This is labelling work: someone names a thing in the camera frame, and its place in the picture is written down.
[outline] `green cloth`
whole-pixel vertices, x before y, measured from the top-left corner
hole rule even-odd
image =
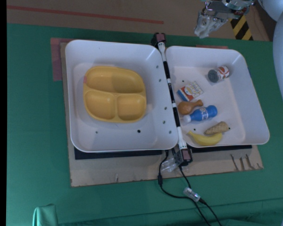
[[[165,195],[156,180],[70,186],[63,85],[62,81],[53,81],[50,39],[150,44],[152,36],[7,24],[7,226],[31,226],[35,209],[49,204],[55,205],[61,225],[92,221],[109,225],[106,222],[118,219],[123,219],[124,226],[202,222],[191,202]],[[272,42],[166,35],[167,47],[197,44],[228,46],[244,56],[270,140],[258,146],[263,170],[188,177],[193,190],[220,220],[245,221],[259,213],[283,212],[283,101]],[[186,183],[173,178],[164,180],[164,187],[182,195]],[[209,220],[214,220],[208,210],[203,210]]]
[[[33,212],[33,226],[58,226],[56,206],[49,204],[37,207]]]

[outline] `toy bottle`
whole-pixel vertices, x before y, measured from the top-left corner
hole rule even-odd
[[[214,117],[217,115],[217,108],[214,105],[209,105],[208,107],[202,107],[195,110],[190,115],[185,115],[183,121],[189,123],[191,121],[203,121],[208,118]]]

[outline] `yellow divided plate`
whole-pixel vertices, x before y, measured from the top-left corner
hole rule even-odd
[[[95,66],[83,82],[83,99],[88,114],[100,121],[130,123],[146,112],[146,89],[133,70]]]

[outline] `toy banana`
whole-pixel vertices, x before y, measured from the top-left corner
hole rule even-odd
[[[211,136],[205,136],[189,131],[188,135],[190,135],[194,139],[194,141],[199,145],[216,145],[222,139],[221,132]]]

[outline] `toy can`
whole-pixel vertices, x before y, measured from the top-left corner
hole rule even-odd
[[[229,69],[223,65],[208,72],[208,78],[213,83],[217,83],[230,75]]]

